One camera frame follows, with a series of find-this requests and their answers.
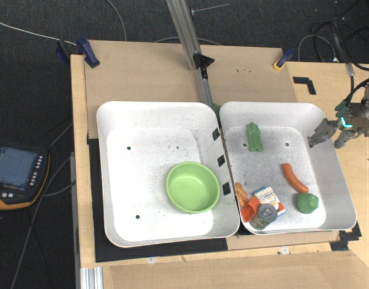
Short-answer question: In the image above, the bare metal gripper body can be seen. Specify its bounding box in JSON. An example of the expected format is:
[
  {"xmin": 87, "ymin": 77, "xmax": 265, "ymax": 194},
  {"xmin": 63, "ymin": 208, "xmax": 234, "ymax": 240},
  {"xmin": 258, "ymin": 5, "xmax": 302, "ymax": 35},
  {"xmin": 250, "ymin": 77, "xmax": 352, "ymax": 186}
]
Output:
[{"xmin": 337, "ymin": 84, "xmax": 369, "ymax": 138}]

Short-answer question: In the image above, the orange sausage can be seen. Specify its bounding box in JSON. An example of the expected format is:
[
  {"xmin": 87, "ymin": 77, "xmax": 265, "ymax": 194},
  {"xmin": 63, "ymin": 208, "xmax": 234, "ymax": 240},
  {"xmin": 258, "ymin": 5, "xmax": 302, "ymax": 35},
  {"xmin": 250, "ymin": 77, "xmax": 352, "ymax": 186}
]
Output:
[{"xmin": 282, "ymin": 163, "xmax": 309, "ymax": 194}]

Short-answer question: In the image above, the white plastic tray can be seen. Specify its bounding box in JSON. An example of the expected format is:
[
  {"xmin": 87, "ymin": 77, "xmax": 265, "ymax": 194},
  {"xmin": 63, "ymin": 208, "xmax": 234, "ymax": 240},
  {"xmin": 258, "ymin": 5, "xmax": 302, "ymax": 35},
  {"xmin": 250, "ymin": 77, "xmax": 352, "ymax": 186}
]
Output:
[
  {"xmin": 96, "ymin": 101, "xmax": 241, "ymax": 249},
  {"xmin": 219, "ymin": 101, "xmax": 358, "ymax": 236}
]

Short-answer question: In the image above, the green bean bundle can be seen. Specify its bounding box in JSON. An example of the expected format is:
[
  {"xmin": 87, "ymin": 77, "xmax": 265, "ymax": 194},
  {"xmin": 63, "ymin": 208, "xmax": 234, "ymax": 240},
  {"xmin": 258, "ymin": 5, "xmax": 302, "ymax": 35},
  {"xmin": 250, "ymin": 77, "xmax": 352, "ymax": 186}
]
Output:
[{"xmin": 246, "ymin": 122, "xmax": 264, "ymax": 152}]

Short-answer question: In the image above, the green pepper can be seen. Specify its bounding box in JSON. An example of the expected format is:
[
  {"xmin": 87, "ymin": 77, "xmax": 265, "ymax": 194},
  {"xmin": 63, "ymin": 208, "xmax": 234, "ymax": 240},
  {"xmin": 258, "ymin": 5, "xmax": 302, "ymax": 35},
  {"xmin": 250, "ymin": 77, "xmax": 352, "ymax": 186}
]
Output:
[{"xmin": 296, "ymin": 192, "xmax": 320, "ymax": 214}]

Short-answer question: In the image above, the white and blue carton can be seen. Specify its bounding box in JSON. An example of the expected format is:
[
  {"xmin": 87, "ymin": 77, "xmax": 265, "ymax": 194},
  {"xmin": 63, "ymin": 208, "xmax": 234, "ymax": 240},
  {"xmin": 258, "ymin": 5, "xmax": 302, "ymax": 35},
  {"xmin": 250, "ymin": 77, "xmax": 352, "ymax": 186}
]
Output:
[{"xmin": 253, "ymin": 186, "xmax": 287, "ymax": 217}]

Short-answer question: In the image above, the small can with grey lid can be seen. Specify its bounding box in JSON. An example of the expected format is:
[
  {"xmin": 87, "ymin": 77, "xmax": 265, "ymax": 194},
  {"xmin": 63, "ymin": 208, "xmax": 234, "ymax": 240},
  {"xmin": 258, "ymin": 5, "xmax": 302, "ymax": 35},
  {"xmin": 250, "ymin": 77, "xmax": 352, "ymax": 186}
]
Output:
[{"xmin": 249, "ymin": 203, "xmax": 278, "ymax": 231}]

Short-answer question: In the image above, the orange bread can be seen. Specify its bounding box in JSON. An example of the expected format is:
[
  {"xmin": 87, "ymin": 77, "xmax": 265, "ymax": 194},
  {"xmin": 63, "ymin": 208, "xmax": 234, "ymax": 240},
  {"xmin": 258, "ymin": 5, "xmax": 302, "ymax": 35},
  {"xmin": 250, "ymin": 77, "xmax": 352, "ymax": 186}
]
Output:
[{"xmin": 235, "ymin": 182, "xmax": 249, "ymax": 208}]

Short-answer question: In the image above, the orange packet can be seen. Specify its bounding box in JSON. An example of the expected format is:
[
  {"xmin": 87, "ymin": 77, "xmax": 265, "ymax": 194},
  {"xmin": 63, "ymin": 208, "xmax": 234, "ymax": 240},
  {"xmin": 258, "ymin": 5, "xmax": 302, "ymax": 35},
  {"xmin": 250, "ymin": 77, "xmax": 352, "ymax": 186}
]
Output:
[{"xmin": 240, "ymin": 196, "xmax": 261, "ymax": 223}]

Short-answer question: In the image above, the green bowl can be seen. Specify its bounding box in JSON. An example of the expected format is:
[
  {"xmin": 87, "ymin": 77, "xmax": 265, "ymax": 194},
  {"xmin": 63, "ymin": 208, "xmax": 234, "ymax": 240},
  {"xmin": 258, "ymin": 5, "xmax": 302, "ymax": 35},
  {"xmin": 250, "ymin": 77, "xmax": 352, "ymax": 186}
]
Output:
[{"xmin": 166, "ymin": 161, "xmax": 221, "ymax": 215}]

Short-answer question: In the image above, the brown flat board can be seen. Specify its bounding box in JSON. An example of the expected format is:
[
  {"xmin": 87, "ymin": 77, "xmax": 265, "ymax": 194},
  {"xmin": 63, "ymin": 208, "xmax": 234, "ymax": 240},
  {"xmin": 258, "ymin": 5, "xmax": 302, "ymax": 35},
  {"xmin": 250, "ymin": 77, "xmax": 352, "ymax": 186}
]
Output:
[{"xmin": 83, "ymin": 40, "xmax": 342, "ymax": 254}]

